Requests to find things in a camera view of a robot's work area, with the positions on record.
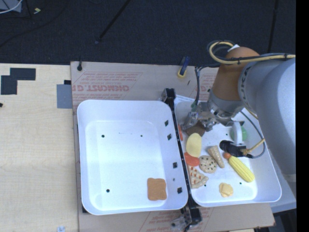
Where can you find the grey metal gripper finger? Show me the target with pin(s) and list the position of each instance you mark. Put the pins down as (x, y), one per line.
(188, 122)
(209, 125)

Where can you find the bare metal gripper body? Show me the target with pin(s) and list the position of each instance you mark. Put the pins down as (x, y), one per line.
(212, 115)

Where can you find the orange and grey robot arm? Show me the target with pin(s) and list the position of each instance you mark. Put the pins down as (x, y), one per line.
(270, 100)

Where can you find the brown biscuit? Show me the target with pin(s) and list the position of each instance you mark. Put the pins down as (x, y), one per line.
(196, 130)

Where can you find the orange carrot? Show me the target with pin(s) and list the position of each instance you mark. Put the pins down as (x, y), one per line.
(180, 133)

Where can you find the yellow potato crisp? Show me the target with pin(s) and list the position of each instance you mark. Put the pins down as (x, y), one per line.
(193, 145)

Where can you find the beige ice cream cone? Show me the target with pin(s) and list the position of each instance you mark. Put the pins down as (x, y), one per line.
(216, 155)

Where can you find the small orange ball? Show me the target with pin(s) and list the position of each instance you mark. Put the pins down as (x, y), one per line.
(226, 155)

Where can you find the green round toy food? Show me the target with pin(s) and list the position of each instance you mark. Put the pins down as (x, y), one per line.
(244, 133)

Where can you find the red tomato slice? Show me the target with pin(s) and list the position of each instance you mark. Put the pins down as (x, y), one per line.
(192, 160)

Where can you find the beige chocolate chip cookie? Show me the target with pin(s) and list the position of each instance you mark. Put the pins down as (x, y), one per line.
(208, 164)

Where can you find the beige lattice pie slice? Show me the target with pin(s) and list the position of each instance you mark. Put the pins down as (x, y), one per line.
(196, 178)

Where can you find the yellow corn cob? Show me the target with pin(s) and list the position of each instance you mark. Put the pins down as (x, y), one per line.
(241, 169)

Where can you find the white plastic tray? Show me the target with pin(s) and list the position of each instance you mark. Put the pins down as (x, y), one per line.
(217, 187)
(125, 158)

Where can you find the small yellow toy food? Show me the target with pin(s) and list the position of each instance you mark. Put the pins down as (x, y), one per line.
(226, 190)

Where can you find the orange-brown toast slice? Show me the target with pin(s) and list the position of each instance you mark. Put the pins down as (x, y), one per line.
(157, 189)

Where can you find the brown cardboard board red print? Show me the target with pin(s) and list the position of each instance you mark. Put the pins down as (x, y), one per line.
(120, 86)

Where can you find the black cylinder on white bracket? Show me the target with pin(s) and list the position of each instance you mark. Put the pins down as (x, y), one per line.
(232, 148)

